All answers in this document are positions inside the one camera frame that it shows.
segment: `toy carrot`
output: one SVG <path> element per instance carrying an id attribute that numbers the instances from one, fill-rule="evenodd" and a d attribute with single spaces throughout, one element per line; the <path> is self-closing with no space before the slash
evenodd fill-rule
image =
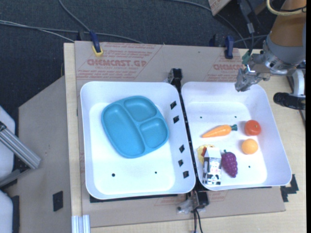
<path id="1" fill-rule="evenodd" d="M 229 134 L 232 130 L 237 131 L 238 130 L 238 126 L 236 124 L 230 126 L 230 125 L 220 125 L 208 132 L 206 132 L 205 134 L 202 135 L 203 138 L 207 138 L 207 137 L 215 137 L 215 136 L 223 136 L 223 135 L 227 135 Z"/>

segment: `robotic arm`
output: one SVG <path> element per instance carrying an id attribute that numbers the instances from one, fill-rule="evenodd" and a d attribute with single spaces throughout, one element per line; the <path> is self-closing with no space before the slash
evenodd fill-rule
<path id="1" fill-rule="evenodd" d="M 281 10 L 276 11 L 271 0 L 268 9 L 277 15 L 276 21 L 263 42 L 260 54 L 242 58 L 244 69 L 240 69 L 235 88 L 246 91 L 259 81 L 267 81 L 271 75 L 292 76 L 294 92 L 276 93 L 274 102 L 293 109 L 306 109 L 305 60 L 306 60 L 306 14 L 307 0 L 286 0 Z"/>

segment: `purple grapes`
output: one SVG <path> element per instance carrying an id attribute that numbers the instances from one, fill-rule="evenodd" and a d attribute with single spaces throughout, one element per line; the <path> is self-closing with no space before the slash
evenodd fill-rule
<path id="1" fill-rule="evenodd" d="M 232 178 L 238 174 L 237 157 L 232 152 L 226 152 L 222 155 L 222 166 Z"/>

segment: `blue plate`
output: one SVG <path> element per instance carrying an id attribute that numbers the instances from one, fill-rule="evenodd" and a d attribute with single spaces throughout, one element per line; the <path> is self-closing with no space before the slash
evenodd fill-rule
<path id="1" fill-rule="evenodd" d="M 102 124 L 113 147 L 126 158 L 146 155 L 169 138 L 163 115 L 143 96 L 125 98 L 105 107 Z"/>

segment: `orange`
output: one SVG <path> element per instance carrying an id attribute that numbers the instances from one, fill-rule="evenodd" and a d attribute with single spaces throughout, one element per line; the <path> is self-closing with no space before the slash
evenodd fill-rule
<path id="1" fill-rule="evenodd" d="M 242 151 L 246 154 L 253 154 L 258 150 L 258 143 L 254 139 L 246 139 L 242 143 Z"/>

